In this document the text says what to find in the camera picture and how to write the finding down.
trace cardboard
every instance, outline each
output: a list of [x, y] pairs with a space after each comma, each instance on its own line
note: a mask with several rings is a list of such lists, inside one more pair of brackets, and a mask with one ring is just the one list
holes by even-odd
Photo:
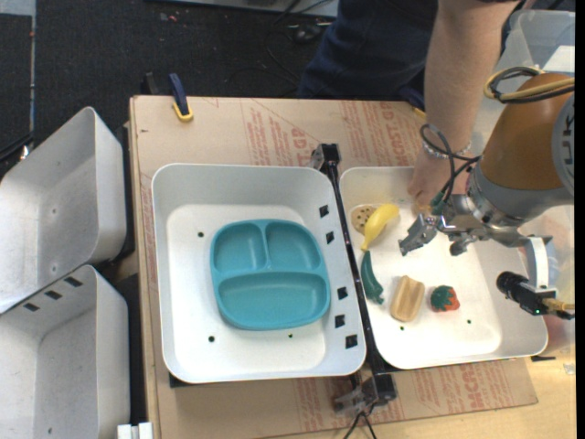
[[[342, 170], [354, 166], [410, 166], [420, 146], [421, 118], [405, 102], [236, 98], [188, 98], [188, 102], [194, 112], [190, 123], [178, 120], [171, 97], [136, 96], [130, 103], [146, 400], [154, 436], [251, 439], [320, 432], [311, 437], [334, 437], [331, 430], [346, 428], [353, 420], [336, 415], [332, 407], [333, 398], [351, 390], [346, 378], [171, 387], [161, 353], [152, 177], [159, 167], [170, 163], [307, 166], [320, 143], [339, 145]], [[571, 353], [566, 356], [574, 362]], [[404, 432], [402, 424], [419, 425], [405, 420], [432, 418], [436, 422], [446, 418], [444, 422], [417, 426], [419, 437], [434, 437], [441, 429], [451, 430], [452, 422], [447, 418], [469, 412], [466, 418], [471, 420], [465, 424], [471, 424], [472, 430], [467, 435], [493, 437], [482, 435], [487, 429], [475, 412], [516, 411], [522, 409], [513, 407], [539, 405], [528, 368], [532, 369], [530, 361], [514, 359], [397, 372], [394, 378], [399, 397], [376, 408], [370, 421], [380, 424], [385, 432]], [[546, 373], [558, 375], [558, 362], [554, 367], [549, 364]], [[563, 390], [551, 398], [567, 399], [574, 378], [565, 375]], [[547, 424], [552, 426], [539, 427], [571, 437], [574, 396], [572, 400], [569, 396], [568, 412], [561, 425], [551, 420]], [[521, 421], [534, 415], [536, 424], [549, 413], [524, 410]], [[527, 426], [518, 436], [506, 428], [502, 431], [508, 437], [527, 437], [526, 428], [530, 430]]]

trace black floor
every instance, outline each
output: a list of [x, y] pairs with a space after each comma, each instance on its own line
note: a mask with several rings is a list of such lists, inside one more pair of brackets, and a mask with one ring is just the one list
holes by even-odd
[[[535, 5], [552, 6], [574, 11], [575, 0]], [[288, 25], [314, 20], [311, 16], [275, 24], [278, 14], [214, 6], [37, 0], [36, 14], [33, 33], [30, 16], [0, 13], [0, 177], [21, 151], [3, 157], [6, 150], [31, 126], [32, 147], [84, 106], [94, 107], [112, 129], [124, 124], [128, 101], [140, 93], [147, 72], [162, 93], [168, 92], [168, 73], [175, 72], [189, 95], [292, 97], [318, 43], [287, 38]]]

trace robotic arm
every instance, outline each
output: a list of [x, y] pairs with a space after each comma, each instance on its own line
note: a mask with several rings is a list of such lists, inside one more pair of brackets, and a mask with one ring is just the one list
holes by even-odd
[[[402, 255], [431, 241], [437, 232], [449, 236], [453, 256], [466, 252], [472, 242], [488, 239], [522, 247], [528, 278], [504, 272], [497, 279], [498, 289], [530, 314], [574, 317], [566, 310], [571, 307], [555, 299], [556, 290], [548, 282], [552, 238], [518, 231], [551, 207], [574, 204], [572, 80], [557, 73], [538, 73], [521, 86], [518, 92], [526, 97], [508, 101], [470, 172], [466, 193], [449, 195], [446, 200], [442, 194], [436, 197], [431, 214], [420, 213], [407, 238], [399, 241]], [[505, 102], [499, 93], [494, 97]]]

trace blue divided plate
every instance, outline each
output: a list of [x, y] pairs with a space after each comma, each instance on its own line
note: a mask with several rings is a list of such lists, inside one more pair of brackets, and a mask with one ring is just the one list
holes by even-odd
[[310, 324], [331, 302], [323, 255], [313, 234], [283, 219], [221, 228], [211, 242], [211, 279], [231, 325], [274, 330]]

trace toy banana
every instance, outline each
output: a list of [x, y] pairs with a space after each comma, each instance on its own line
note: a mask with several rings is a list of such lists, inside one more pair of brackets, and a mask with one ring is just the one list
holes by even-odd
[[386, 226], [386, 223], [392, 218], [396, 218], [399, 215], [399, 208], [392, 203], [385, 203], [380, 205], [376, 211], [372, 213], [372, 216], [366, 222], [364, 228], [364, 243], [362, 244], [362, 251], [367, 251], [367, 247]]
[[362, 278], [362, 284], [364, 285], [366, 298], [371, 299], [378, 304], [382, 304], [384, 302], [384, 298], [381, 297], [381, 295], [384, 292], [384, 288], [382, 288], [382, 285], [378, 283], [378, 280], [374, 275], [374, 271], [372, 270], [372, 257], [369, 251], [364, 253], [364, 258], [362, 259], [362, 265], [360, 269], [360, 276]]

